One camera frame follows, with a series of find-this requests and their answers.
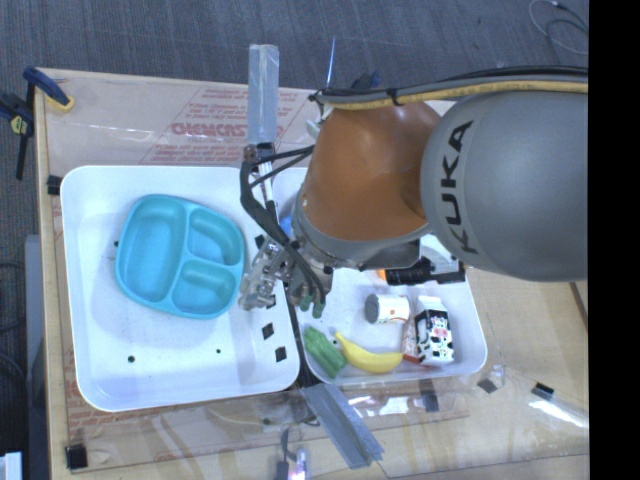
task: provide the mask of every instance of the yellow banana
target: yellow banana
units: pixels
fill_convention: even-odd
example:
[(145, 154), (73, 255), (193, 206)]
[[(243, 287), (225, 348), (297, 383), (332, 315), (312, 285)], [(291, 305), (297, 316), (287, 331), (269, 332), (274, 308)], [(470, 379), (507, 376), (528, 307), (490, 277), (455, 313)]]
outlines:
[(374, 354), (360, 345), (345, 338), (340, 332), (334, 333), (342, 346), (342, 353), (350, 365), (369, 373), (386, 373), (393, 370), (402, 361), (401, 352), (382, 352)]

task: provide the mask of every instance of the green vegetable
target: green vegetable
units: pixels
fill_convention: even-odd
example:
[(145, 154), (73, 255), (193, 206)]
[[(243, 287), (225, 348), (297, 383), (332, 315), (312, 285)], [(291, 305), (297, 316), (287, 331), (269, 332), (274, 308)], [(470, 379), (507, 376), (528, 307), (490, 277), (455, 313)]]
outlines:
[(302, 335), (304, 348), (320, 364), (322, 369), (334, 379), (340, 370), (347, 364), (342, 353), (334, 347), (329, 338), (315, 327), (309, 326)]

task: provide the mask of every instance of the white tray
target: white tray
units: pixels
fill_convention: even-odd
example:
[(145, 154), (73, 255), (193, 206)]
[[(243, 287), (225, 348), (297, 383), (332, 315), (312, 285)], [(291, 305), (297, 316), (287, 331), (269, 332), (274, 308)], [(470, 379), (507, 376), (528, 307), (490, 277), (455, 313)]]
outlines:
[[(286, 215), (290, 212), (293, 199), (304, 181), (306, 171), (306, 168), (289, 168), (276, 176), (273, 194), (278, 204), (278, 211), (282, 214)], [(431, 244), (432, 247), (441, 247), (432, 235), (425, 237), (425, 240), (435, 241), (435, 244)], [(334, 273), (332, 289), (327, 295), (327, 304), (322, 317), (313, 318), (311, 310), (297, 312), (301, 332), (306, 326), (312, 325), (324, 332), (329, 339), (337, 330), (346, 338), (373, 352), (400, 350), (404, 330), (402, 324), (371, 324), (365, 319), (364, 302), (371, 293), (404, 294), (412, 303), (415, 303), (418, 295), (440, 297), (449, 310), (455, 361), (442, 367), (425, 367), (402, 361), (392, 372), (385, 374), (371, 374), (347, 365), (335, 379), (332, 379), (318, 365), (313, 356), (305, 352), (311, 370), (322, 381), (339, 386), (371, 385), (381, 382), (470, 375), (484, 365), (487, 358), (487, 345), (471, 289), (466, 281), (443, 285), (429, 281), (419, 286), (388, 286), (375, 272), (338, 269)]]
[[(103, 411), (124, 411), (286, 389), (299, 356), (280, 284), (277, 304), (237, 306), (194, 320), (142, 306), (115, 280), (115, 242), (140, 197), (167, 194), (232, 219), (246, 242), (245, 264), (263, 233), (240, 205), (239, 170), (231, 167), (85, 166), (61, 186), (69, 304), (78, 388)], [(272, 334), (264, 338), (263, 328)], [(282, 348), (286, 359), (277, 360)]]

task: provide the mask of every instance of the blue plate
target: blue plate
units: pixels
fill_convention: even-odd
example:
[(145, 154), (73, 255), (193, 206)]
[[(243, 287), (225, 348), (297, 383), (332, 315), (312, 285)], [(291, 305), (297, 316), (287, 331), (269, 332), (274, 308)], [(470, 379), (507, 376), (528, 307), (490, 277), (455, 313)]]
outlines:
[(235, 302), (242, 232), (229, 218), (175, 196), (142, 197), (116, 252), (116, 280), (131, 299), (190, 318), (215, 318)]

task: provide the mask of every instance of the blue clamp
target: blue clamp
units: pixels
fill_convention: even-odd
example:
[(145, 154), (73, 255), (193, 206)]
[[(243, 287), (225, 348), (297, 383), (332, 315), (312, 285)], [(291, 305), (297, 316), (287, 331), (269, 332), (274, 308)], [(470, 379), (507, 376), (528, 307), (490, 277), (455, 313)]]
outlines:
[(16, 178), (19, 180), (22, 180), (24, 171), (27, 142), (34, 133), (33, 102), (35, 88), (41, 89), (45, 93), (47, 101), (53, 103), (63, 112), (68, 112), (74, 104), (71, 96), (65, 94), (56, 82), (36, 68), (27, 67), (22, 76), (28, 82), (27, 95), (24, 100), (15, 94), (0, 94), (0, 117), (9, 121), (11, 131), (20, 136), (18, 164), (16, 166)]

